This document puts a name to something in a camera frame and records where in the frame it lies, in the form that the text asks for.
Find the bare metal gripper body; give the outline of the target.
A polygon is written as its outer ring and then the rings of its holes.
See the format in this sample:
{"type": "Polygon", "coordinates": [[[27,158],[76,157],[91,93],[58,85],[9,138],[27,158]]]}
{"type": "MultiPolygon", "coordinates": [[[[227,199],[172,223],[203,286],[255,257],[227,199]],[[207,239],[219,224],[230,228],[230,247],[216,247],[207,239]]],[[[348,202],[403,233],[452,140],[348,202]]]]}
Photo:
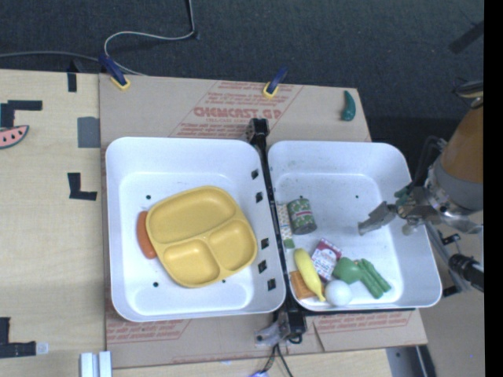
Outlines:
{"type": "Polygon", "coordinates": [[[405,221],[420,225],[445,224],[464,234],[478,234],[483,224],[476,223],[470,216],[474,210],[455,203],[444,189],[429,190],[425,187],[410,187],[395,193],[397,215],[405,221]]]}

